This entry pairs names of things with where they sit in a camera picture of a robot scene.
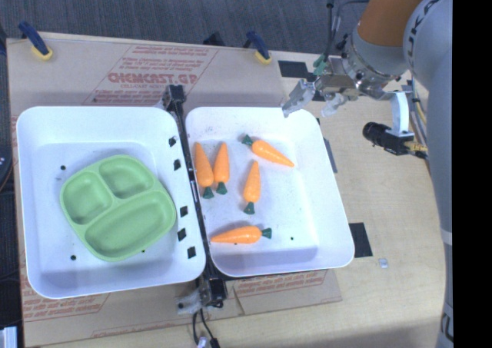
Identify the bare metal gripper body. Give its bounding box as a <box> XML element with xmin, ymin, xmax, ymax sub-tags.
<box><xmin>314</xmin><ymin>55</ymin><xmax>401</xmax><ymax>101</ymax></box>

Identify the orange carrot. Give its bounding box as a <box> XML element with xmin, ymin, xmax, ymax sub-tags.
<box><xmin>241</xmin><ymin>133</ymin><xmax>296</xmax><ymax>169</ymax></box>
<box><xmin>209</xmin><ymin>224</ymin><xmax>274</xmax><ymax>246</ymax></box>
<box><xmin>242</xmin><ymin>160</ymin><xmax>262</xmax><ymax>216</ymax></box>
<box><xmin>193</xmin><ymin>141</ymin><xmax>215</xmax><ymax>201</ymax></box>
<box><xmin>212</xmin><ymin>141</ymin><xmax>231</xmax><ymax>196</ymax></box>

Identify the white plastic tray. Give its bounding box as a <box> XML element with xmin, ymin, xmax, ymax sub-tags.
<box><xmin>15</xmin><ymin>105</ymin><xmax>207</xmax><ymax>300</ymax></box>
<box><xmin>184</xmin><ymin>106</ymin><xmax>356</xmax><ymax>279</ymax></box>

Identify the thin black rod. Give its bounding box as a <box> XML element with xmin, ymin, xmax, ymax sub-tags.
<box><xmin>171</xmin><ymin>102</ymin><xmax>214</xmax><ymax>283</ymax></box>

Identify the brown cardboard board red print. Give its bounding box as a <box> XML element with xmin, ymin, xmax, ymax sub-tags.
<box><xmin>5</xmin><ymin>31</ymin><xmax>344</xmax><ymax>348</ymax></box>

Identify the green divided plate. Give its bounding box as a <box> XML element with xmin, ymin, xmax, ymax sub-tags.
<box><xmin>58</xmin><ymin>154</ymin><xmax>178</xmax><ymax>263</ymax></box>

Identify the black cylinder on white bracket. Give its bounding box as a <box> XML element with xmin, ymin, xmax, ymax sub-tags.
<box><xmin>362</xmin><ymin>89</ymin><xmax>417</xmax><ymax>157</ymax></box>

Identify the black block with thin wires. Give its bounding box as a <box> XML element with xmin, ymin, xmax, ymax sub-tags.
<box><xmin>162</xmin><ymin>84</ymin><xmax>188</xmax><ymax>110</ymax></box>
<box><xmin>197</xmin><ymin>277</ymin><xmax>229</xmax><ymax>308</ymax></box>

